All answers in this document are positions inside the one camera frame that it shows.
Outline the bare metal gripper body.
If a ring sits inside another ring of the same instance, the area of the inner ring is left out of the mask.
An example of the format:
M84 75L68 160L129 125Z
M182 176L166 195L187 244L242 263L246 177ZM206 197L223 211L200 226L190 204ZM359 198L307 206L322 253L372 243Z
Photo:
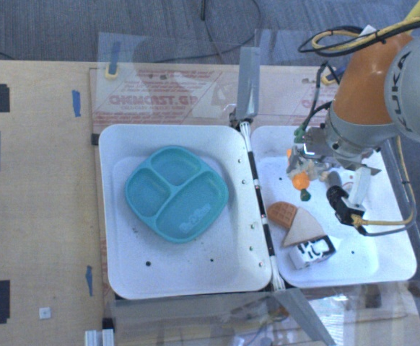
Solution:
M296 129L296 143L302 144L299 155L304 159L344 169L362 166L362 147L342 137L328 123L308 129L301 125Z

